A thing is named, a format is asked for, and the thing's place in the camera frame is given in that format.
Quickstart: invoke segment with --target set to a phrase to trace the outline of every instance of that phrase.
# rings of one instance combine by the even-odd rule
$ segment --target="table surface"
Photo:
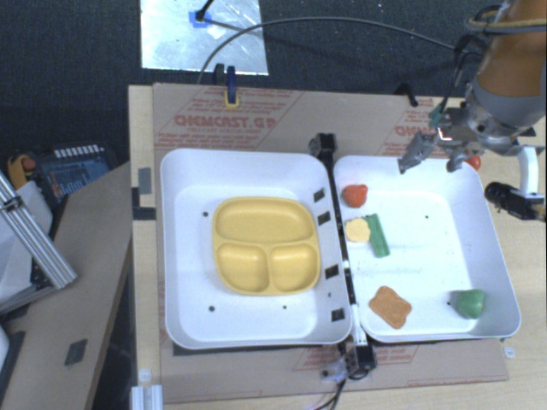
[[[130,104],[140,103],[140,114],[151,116],[151,89],[137,87],[130,91]],[[152,149],[153,142],[150,126],[132,123],[132,159],[145,159]],[[538,136],[530,144],[545,143],[545,119],[536,126]],[[545,193],[545,156],[539,158],[539,192]],[[132,170],[132,183],[138,183],[137,170]],[[515,158],[502,158],[499,155],[486,153],[482,156],[482,167],[479,170],[483,184],[503,178],[508,184],[518,184],[520,180],[519,165]],[[154,196],[144,196],[153,203]],[[480,384],[445,385],[434,387],[415,387],[409,389],[367,390],[363,392],[342,393],[337,409],[472,409],[472,408],[541,408],[547,401],[547,324],[546,324],[546,288],[545,288],[545,224],[541,222],[523,222],[506,213],[499,213],[491,206],[491,215],[496,227],[499,242],[513,283],[515,294],[521,309],[522,323],[519,331],[503,346],[514,350],[515,357],[507,359],[509,381]],[[138,222],[135,229],[140,234],[153,232],[150,222]],[[139,247],[135,255],[135,266],[138,263],[154,261],[155,247]],[[139,280],[153,276],[153,271],[137,271],[136,285]],[[154,308],[157,312],[157,292],[136,292],[137,302],[143,299],[141,311],[137,311],[137,325],[150,323],[148,319]],[[159,371],[156,347],[157,332],[147,326],[138,331],[138,363],[151,366]],[[153,377],[150,384],[158,384],[159,378]],[[195,402],[188,404],[166,405],[167,410],[198,409],[313,409],[327,401],[330,395],[298,395],[259,399],[230,401]]]

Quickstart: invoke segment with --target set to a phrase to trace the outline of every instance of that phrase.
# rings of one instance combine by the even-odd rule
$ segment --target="white tray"
[[[328,177],[320,162],[298,154],[178,149],[162,161],[161,184],[166,324],[178,345],[323,344],[347,337],[350,306]],[[324,197],[316,202],[319,190]],[[321,275],[313,289],[247,296],[221,282],[213,256],[213,214],[221,202],[239,196],[294,199],[314,216]],[[318,216],[326,212],[331,220],[319,225]],[[338,275],[326,278],[325,270],[336,265]]]
[[[349,243],[360,321],[386,343],[508,337],[521,314],[491,221],[479,175],[466,163],[447,173],[446,160],[427,160],[404,175],[395,158],[347,156],[334,168],[338,191],[368,186],[362,208],[340,199],[343,220],[379,215],[391,254],[376,258],[370,243]],[[401,329],[390,327],[368,302],[387,285],[412,304]],[[464,319],[458,290],[482,289],[485,310]]]

